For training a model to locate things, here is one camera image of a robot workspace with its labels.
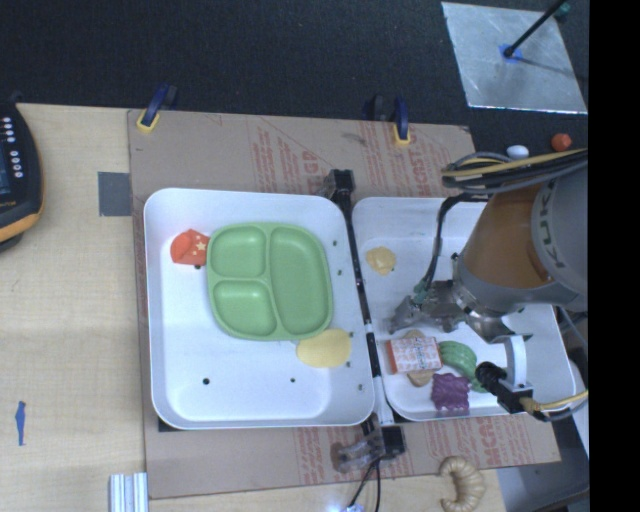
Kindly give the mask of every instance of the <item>purple toy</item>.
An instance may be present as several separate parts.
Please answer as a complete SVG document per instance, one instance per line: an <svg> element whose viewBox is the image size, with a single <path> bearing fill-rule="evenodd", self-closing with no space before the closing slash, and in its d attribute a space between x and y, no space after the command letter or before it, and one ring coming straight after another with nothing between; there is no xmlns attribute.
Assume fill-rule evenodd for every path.
<svg viewBox="0 0 640 512"><path fill-rule="evenodd" d="M469 410L469 379L456 377L453 373L436 373L432 382L431 399L436 404L436 409L441 411L445 407L450 411Z"/></svg>

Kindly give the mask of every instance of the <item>black electronic device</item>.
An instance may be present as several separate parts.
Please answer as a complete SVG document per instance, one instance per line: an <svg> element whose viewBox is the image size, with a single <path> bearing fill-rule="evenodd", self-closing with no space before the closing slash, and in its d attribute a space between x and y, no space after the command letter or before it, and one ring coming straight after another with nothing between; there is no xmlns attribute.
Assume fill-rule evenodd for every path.
<svg viewBox="0 0 640 512"><path fill-rule="evenodd" d="M31 131L14 103L0 103L0 252L40 218L44 176Z"/></svg>

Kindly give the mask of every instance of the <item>yellow cable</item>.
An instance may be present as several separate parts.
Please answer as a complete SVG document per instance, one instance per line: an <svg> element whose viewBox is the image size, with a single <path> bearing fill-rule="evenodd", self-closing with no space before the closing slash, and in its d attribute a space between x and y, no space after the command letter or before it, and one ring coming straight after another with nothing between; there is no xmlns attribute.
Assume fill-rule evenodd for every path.
<svg viewBox="0 0 640 512"><path fill-rule="evenodd" d="M577 395L563 398L562 400L556 400L555 402L548 402L546 404L541 404L540 402L537 402L536 400L530 397L521 398L520 403L522 404L522 407L524 407L524 410L529 414L531 414L533 412L542 412L542 411L548 411L550 409L556 409L560 406L567 405L572 402L576 402L578 400L582 400L583 398L587 398L588 396L589 396L589 390L585 389L583 392L578 393Z"/></svg>
<svg viewBox="0 0 640 512"><path fill-rule="evenodd" d="M563 151L561 153L548 153L546 155L532 156L530 158L523 158L522 160L514 160L513 162L504 162L504 163L491 165L487 167L481 167L479 169L467 169L466 171L442 171L442 175L457 178L457 177L463 177L463 176L473 176L476 174L487 174L491 172L508 171L510 169L515 169L517 167L525 167L527 165L550 162L552 160L557 160L558 158L561 158L563 156L580 153L581 151L586 151L586 150L572 149L570 151Z"/></svg>

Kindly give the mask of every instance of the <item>orange ball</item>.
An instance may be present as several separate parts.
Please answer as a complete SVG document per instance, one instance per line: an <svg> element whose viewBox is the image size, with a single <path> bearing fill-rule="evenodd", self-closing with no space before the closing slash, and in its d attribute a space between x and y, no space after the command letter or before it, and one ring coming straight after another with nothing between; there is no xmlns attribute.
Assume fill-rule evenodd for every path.
<svg viewBox="0 0 640 512"><path fill-rule="evenodd" d="M554 151L566 151L569 149L573 141L571 137L566 133L556 133L553 137L551 137L551 147Z"/></svg>

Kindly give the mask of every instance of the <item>wooden table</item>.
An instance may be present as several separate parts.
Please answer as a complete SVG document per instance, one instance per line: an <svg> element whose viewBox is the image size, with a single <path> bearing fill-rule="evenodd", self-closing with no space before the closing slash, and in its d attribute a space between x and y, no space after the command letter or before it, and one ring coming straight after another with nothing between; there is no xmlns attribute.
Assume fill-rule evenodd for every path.
<svg viewBox="0 0 640 512"><path fill-rule="evenodd" d="M100 216L98 173L129 172L125 109L21 104L46 174L41 220L0 254L0 510L109 510L145 471L132 222ZM14 416L26 404L24 444ZM478 511L505 510L495 470ZM151 511L341 511L357 483L152 500ZM439 476L385 479L381 511L440 511ZM359 503L373 510L375 482Z"/></svg>

